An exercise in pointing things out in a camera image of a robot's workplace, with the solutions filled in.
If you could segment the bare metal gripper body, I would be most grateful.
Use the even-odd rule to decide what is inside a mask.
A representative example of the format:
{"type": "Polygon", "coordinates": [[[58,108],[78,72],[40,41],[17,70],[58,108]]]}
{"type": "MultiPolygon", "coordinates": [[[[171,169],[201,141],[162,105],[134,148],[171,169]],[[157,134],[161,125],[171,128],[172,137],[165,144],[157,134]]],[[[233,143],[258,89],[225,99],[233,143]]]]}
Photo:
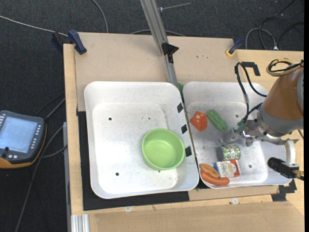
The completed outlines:
{"type": "Polygon", "coordinates": [[[264,121],[247,120],[240,128],[240,135],[254,137],[254,142],[269,142],[275,145],[284,145],[287,140],[282,139],[283,134],[271,129],[264,121]]]}

